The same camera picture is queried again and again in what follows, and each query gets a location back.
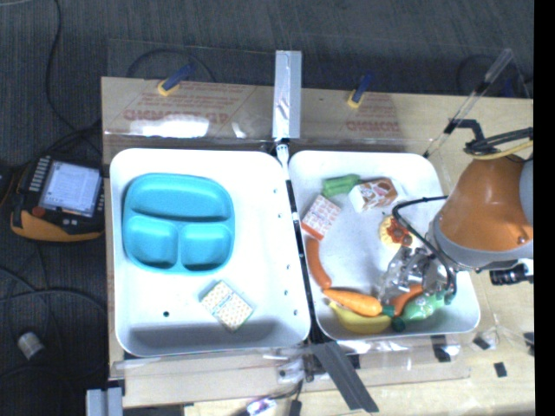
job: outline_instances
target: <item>handheld device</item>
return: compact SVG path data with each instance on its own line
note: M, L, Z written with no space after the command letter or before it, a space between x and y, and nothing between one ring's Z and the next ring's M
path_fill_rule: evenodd
M12 198L10 227L19 236L76 242L104 231L99 166L43 155L23 170Z

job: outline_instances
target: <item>snack package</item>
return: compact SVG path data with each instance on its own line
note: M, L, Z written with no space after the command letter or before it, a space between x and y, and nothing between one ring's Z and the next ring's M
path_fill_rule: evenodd
M379 178L355 185L349 192L349 200L355 211L390 206L399 196L391 179Z
M232 333L252 314L252 307L223 281L216 283L200 303Z
M318 194L310 209L301 221L301 228L318 240L322 240L326 232L336 221L341 208Z

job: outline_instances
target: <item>screen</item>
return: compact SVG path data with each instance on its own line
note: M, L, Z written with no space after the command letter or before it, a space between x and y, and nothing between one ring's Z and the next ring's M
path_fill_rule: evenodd
M91 218L100 187L99 170L54 160L39 205Z

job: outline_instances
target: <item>blue clamp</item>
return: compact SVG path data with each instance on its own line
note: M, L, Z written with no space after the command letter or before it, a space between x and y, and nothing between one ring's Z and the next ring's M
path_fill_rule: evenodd
M358 85L357 89L353 89L349 94L349 98L347 99L347 104L350 107L360 107L362 103L362 98L364 93L370 86L370 82L372 81L373 75L369 71L362 77L361 82Z
M158 84L158 92L167 97L173 91L180 87L180 81L185 80L189 75L191 75L195 70L193 64L188 63L183 68L178 69L175 73L170 75L164 81Z

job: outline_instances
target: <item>metal bracket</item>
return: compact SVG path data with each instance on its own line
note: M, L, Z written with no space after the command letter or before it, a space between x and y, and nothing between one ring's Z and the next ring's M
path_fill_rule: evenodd
M123 416L121 388L87 390L87 416Z
M301 136L301 75L303 56L300 51L276 52L272 137L276 140Z

